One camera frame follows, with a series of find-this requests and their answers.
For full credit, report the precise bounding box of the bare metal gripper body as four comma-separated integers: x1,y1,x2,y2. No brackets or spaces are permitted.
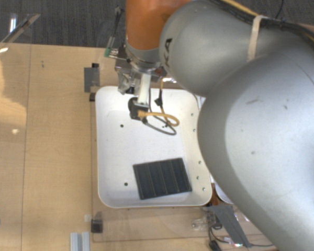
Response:
114,54,167,84

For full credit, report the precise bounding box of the white plastic tray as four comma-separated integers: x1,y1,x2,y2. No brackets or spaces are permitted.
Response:
94,85,214,209
212,176,237,205

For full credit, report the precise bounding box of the black ribbed rectangular panel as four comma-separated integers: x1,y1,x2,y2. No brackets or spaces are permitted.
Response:
132,157,193,201

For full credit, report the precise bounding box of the black cylinder on white bracket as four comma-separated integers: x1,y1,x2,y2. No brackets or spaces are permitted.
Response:
128,73,152,121

